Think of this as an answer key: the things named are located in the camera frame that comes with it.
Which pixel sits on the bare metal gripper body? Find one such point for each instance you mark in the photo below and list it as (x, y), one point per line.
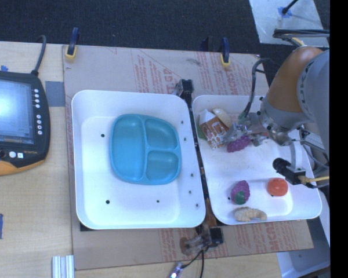
(268, 127)

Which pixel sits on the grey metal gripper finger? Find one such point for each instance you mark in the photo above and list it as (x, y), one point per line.
(231, 132)
(259, 140)

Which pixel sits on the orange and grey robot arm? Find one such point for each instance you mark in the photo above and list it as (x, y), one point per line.
(290, 85)

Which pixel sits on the beige bread roll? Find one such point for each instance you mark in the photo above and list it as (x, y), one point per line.
(222, 116)

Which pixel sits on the white plastic tray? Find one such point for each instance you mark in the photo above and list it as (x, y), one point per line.
(249, 166)
(98, 207)

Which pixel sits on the green leafy toy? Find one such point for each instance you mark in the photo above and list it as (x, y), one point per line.
(201, 132)

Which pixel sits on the thin black and white rod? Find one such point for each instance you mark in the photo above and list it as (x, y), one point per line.
(198, 152)

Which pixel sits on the orange tomato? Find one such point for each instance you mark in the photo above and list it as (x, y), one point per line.
(277, 186)

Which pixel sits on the purple grapes with green leaf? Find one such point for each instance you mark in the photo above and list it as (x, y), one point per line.
(240, 192)

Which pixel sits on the beige croissant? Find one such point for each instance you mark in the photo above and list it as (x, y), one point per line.
(249, 214)

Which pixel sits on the blue divided plate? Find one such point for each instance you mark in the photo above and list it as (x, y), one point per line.
(127, 149)

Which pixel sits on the brown cardboard board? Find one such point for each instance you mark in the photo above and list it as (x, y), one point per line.
(110, 68)

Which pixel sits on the black cylinder on white bracket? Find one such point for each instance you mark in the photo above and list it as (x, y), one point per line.
(290, 171)

